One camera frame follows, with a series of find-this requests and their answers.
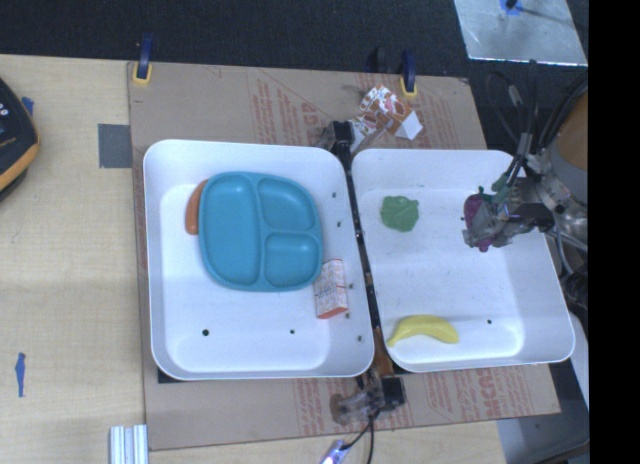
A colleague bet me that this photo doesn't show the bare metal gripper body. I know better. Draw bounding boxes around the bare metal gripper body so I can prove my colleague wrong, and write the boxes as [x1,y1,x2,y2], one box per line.
[505,176,572,236]

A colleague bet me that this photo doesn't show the purple grapes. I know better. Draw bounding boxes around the purple grapes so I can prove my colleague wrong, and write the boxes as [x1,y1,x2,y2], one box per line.
[462,186,505,253]

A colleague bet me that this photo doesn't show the white plastic tray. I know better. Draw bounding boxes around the white plastic tray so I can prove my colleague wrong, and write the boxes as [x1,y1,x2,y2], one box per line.
[350,147,577,374]
[142,139,376,382]

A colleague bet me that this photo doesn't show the green lettuce leaf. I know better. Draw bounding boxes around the green lettuce leaf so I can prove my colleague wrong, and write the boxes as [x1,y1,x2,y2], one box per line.
[379,195,421,234]

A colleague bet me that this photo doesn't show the yellow banana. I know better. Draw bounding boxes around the yellow banana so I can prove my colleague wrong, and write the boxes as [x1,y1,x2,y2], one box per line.
[385,314,461,349]

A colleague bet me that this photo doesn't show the thin black rod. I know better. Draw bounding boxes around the thin black rod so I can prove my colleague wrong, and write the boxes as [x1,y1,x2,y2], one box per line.
[338,141,387,379]

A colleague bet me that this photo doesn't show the orange and white printed carton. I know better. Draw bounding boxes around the orange and white printed carton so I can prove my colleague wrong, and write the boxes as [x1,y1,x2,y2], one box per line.
[349,83,425,147]

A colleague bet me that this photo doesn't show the blue divided plate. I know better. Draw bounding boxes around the blue divided plate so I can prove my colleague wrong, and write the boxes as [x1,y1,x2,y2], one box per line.
[197,171,325,294]

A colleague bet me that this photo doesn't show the orange sausage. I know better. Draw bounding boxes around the orange sausage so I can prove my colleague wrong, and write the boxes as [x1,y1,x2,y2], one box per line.
[184,179,210,236]

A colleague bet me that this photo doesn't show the brown cardboard board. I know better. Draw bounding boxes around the brown cardboard board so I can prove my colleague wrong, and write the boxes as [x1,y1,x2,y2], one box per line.
[126,61,562,451]

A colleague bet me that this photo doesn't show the black block with wires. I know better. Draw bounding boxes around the black block with wires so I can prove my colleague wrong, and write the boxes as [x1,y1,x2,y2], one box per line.
[381,376,406,409]
[327,120,357,154]

